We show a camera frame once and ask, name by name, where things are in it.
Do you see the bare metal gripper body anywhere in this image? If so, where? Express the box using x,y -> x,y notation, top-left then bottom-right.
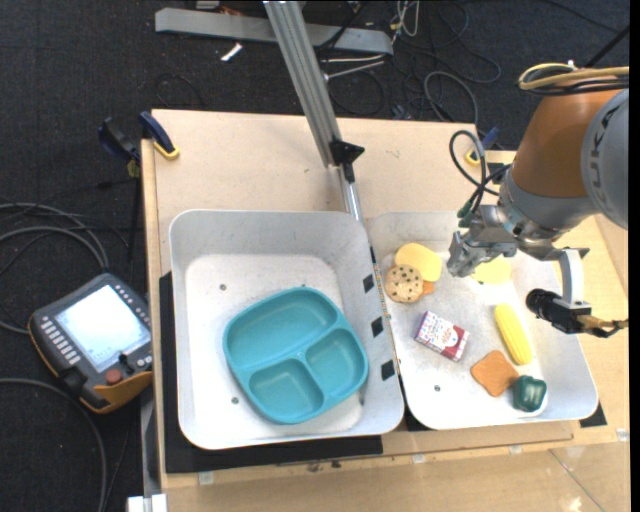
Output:
451,203 -> 526,262

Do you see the pale yellow round slice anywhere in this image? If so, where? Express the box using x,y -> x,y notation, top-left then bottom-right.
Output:
469,256 -> 514,287

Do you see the yellow potato chip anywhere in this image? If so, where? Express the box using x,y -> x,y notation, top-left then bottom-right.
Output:
394,242 -> 444,283

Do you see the chocolate chip biscuit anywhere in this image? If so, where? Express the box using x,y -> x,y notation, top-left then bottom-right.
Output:
384,263 -> 425,305

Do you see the red and white carton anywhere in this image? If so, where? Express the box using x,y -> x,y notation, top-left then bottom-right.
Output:
413,310 -> 472,363

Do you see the yellow corn cob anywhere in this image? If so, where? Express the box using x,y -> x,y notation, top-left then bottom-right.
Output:
493,302 -> 535,367

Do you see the orange toast slice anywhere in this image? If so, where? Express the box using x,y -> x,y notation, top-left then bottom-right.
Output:
469,349 -> 520,399

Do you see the thin black and white rod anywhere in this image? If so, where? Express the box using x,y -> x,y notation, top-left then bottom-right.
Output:
342,180 -> 402,382

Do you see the white plastic tray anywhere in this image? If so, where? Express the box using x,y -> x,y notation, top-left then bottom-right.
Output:
368,210 -> 601,432
168,208 -> 407,451

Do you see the green bell pepper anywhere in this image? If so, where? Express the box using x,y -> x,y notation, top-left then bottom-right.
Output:
511,374 -> 548,414

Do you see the teal divided plate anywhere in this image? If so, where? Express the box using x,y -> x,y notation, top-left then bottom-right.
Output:
221,285 -> 371,426

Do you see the pale wood board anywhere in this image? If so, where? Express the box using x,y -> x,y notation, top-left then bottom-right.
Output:
149,108 -> 576,490

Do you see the black cylinder on white bracket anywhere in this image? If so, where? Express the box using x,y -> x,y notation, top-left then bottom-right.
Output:
524,246 -> 594,335

